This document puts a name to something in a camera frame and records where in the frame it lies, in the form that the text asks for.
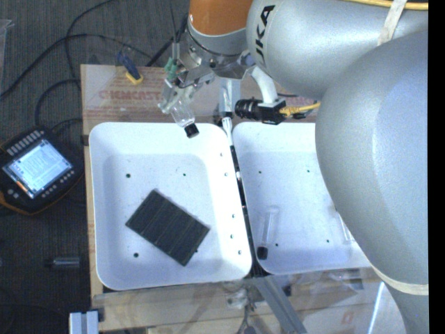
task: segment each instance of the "display screen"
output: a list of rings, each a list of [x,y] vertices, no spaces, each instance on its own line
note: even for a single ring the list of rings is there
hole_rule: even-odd
[[[71,168],[72,164],[48,140],[42,139],[26,153],[9,162],[3,170],[24,186],[28,196],[34,198]]]

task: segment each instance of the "white tray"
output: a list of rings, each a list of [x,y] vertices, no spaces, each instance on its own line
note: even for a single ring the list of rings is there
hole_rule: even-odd
[[[252,264],[227,137],[198,124],[105,122],[90,133],[97,274],[114,290],[237,280]],[[183,267],[125,226],[148,193],[160,193],[210,231]]]
[[[284,275],[368,267],[369,262],[336,212],[321,176],[315,124],[242,122],[233,139],[243,176],[255,248],[265,211],[280,210],[271,224],[269,273]]]

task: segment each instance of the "white strap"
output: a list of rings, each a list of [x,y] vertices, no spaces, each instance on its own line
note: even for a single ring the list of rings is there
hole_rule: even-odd
[[[392,39],[394,31],[396,30],[399,19],[401,18],[403,9],[408,0],[394,0],[389,8],[385,24],[378,36],[377,46],[382,43],[388,42]]]
[[[407,294],[413,294],[415,296],[428,296],[429,295],[429,284],[426,285],[415,285],[413,283],[404,283],[399,282],[397,280],[394,280],[388,276],[386,276],[384,273],[379,271],[375,266],[371,264],[373,270],[375,273],[389,286],[393,287],[394,289],[397,289],[400,292],[407,293]]]

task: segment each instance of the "grey floor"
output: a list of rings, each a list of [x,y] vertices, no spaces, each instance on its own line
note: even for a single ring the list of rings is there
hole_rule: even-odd
[[[82,34],[69,39],[73,76],[60,39],[77,16],[104,1],[108,0],[0,0],[0,19],[12,20],[6,34],[0,143],[33,127],[39,96],[59,81],[79,78],[81,63],[114,63],[115,54],[131,46],[135,62],[144,65],[169,41],[170,0],[105,4],[85,14],[72,29],[72,35]],[[188,0],[172,0],[172,6],[178,25],[187,13]],[[156,65],[162,66],[167,57],[165,53]],[[39,111],[40,123],[48,127],[80,118],[76,83],[68,81],[52,89]],[[81,123],[65,123],[55,131],[82,158]],[[60,271],[46,268],[45,260],[53,257],[73,257],[79,265]],[[89,285],[83,180],[36,216],[0,206],[0,334],[67,333],[68,313],[89,309]]]

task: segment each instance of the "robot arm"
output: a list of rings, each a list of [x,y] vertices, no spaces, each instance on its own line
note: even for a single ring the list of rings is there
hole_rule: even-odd
[[[274,81],[321,101],[316,149],[331,198],[407,333],[428,333],[428,0],[404,4],[380,44],[392,1],[191,0],[181,72],[167,81],[164,104],[191,99],[213,75],[231,81],[222,116],[249,109],[255,120],[283,121]],[[247,73],[263,100],[238,94]]]

